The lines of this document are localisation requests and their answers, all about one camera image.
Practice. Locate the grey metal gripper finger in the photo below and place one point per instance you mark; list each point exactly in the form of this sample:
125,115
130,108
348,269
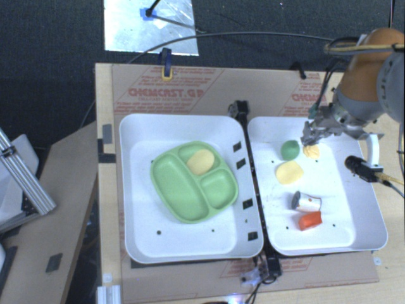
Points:
319,135
306,135

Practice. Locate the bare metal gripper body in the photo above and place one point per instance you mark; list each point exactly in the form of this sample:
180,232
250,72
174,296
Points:
329,120

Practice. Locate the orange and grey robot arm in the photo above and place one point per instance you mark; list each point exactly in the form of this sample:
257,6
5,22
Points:
364,74

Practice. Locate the small yellow lumpy toy food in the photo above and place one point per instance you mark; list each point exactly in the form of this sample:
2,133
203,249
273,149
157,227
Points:
311,152

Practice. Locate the green round toy food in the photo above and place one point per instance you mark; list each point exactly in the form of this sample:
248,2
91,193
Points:
289,149

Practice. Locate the yellow oval toy food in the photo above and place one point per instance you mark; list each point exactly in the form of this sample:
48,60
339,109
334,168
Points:
201,161
289,172

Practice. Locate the thin black rod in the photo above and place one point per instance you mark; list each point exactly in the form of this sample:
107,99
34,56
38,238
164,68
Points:
253,169

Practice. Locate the small white can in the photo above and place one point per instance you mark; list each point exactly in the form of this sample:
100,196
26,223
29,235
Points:
307,203

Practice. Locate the orange toy carrot piece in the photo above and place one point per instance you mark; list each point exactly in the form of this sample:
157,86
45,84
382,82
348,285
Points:
310,221

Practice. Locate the white plastic tray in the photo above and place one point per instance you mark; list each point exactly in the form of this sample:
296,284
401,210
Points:
190,242
329,239

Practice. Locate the brown cardboard board red print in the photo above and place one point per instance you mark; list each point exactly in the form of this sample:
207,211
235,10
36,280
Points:
205,90

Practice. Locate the green divided plate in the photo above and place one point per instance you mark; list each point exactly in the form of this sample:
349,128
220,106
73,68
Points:
177,188

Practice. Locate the black cylinder on white bracket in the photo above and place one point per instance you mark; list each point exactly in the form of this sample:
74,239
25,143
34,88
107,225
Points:
365,163

